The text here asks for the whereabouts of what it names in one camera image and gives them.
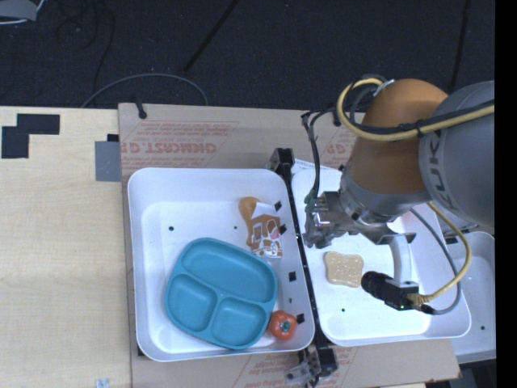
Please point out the thin black rod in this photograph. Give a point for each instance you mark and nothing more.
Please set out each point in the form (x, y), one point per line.
(301, 241)

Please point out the tan toy food piece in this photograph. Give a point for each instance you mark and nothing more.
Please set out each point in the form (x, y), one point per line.
(247, 210)

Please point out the blue divided plate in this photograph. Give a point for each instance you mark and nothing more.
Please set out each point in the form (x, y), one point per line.
(220, 293)

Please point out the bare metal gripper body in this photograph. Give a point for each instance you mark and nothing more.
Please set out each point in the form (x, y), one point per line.
(335, 212)

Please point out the black cylinder on white bracket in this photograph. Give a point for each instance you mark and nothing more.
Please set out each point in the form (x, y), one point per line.
(383, 287)

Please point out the brown cardboard board red print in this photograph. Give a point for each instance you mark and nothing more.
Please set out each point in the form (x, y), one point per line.
(202, 136)

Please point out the orange toy bell pepper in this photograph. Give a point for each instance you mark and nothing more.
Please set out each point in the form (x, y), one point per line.
(282, 326)

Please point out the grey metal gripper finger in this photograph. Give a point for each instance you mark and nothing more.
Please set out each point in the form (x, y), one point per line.
(329, 234)
(312, 237)

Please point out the white plastic tray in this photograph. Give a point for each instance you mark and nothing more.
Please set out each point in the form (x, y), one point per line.
(194, 200)
(482, 297)
(363, 321)

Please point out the beige toy bread slice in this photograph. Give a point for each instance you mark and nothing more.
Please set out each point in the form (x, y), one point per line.
(343, 269)

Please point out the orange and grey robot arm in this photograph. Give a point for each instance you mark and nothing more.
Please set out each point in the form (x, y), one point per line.
(387, 152)

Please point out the brown and white small carton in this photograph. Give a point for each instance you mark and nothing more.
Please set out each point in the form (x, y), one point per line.
(266, 234)

